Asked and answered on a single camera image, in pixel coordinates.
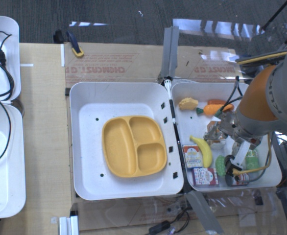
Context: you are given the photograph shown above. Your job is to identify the brown cardboard board red print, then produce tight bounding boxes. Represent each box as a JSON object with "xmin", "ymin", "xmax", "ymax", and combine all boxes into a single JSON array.
[{"xmin": 64, "ymin": 42, "xmax": 287, "ymax": 231}]

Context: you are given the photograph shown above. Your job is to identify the small can with red label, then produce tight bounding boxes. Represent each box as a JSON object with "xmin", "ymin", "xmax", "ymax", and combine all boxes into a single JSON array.
[{"xmin": 224, "ymin": 172, "xmax": 250, "ymax": 187}]

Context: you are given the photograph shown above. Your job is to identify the pink and white carton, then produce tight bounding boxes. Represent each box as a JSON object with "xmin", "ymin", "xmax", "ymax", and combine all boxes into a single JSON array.
[{"xmin": 191, "ymin": 167, "xmax": 219, "ymax": 187}]

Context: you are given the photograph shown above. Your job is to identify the green bottle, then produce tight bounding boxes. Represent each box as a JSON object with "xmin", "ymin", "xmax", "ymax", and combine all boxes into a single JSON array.
[{"xmin": 245, "ymin": 149, "xmax": 261, "ymax": 171}]

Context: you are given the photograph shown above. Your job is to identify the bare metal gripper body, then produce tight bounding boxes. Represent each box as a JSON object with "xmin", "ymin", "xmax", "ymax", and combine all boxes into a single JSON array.
[{"xmin": 218, "ymin": 111, "xmax": 262, "ymax": 150}]

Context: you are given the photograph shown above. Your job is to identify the white carton with red top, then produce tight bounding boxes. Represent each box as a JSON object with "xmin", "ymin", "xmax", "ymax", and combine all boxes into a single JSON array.
[{"xmin": 182, "ymin": 144, "xmax": 204, "ymax": 169}]

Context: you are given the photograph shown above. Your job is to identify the orange carrot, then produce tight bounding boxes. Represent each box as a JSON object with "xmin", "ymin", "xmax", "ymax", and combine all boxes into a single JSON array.
[{"xmin": 196, "ymin": 103, "xmax": 235, "ymax": 117}]

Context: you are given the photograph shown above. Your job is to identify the white plastic tray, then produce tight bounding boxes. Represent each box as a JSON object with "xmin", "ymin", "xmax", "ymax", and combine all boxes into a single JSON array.
[
  {"xmin": 170, "ymin": 82, "xmax": 283, "ymax": 193},
  {"xmin": 69, "ymin": 81, "xmax": 185, "ymax": 201}
]

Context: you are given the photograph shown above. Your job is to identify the pale yellow toy bread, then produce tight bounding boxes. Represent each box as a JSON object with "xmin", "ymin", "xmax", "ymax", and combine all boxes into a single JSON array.
[{"xmin": 178, "ymin": 97, "xmax": 199, "ymax": 111}]

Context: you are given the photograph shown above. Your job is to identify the orange-red sausage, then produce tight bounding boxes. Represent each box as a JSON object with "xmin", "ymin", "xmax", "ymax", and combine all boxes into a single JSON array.
[{"xmin": 207, "ymin": 99, "xmax": 229, "ymax": 106}]

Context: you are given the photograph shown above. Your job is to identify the yellow banana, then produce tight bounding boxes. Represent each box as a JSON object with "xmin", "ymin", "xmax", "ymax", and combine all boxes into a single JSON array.
[{"xmin": 189, "ymin": 135, "xmax": 213, "ymax": 168}]

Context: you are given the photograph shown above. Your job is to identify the orange and white carton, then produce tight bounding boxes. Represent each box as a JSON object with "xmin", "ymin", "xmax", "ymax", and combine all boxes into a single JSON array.
[{"xmin": 205, "ymin": 120, "xmax": 228, "ymax": 150}]

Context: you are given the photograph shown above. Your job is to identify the black cylinder on white bracket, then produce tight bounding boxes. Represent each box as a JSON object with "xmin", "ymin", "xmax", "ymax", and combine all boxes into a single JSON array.
[{"xmin": 223, "ymin": 141, "xmax": 251, "ymax": 178}]

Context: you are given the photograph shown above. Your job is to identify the black block with thin wires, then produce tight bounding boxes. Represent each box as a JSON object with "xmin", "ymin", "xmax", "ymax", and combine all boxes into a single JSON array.
[{"xmin": 159, "ymin": 75, "xmax": 174, "ymax": 84}]

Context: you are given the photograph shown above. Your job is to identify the yellow divided plate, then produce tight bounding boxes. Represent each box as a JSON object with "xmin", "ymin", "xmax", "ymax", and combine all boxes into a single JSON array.
[{"xmin": 101, "ymin": 115, "xmax": 168, "ymax": 178}]

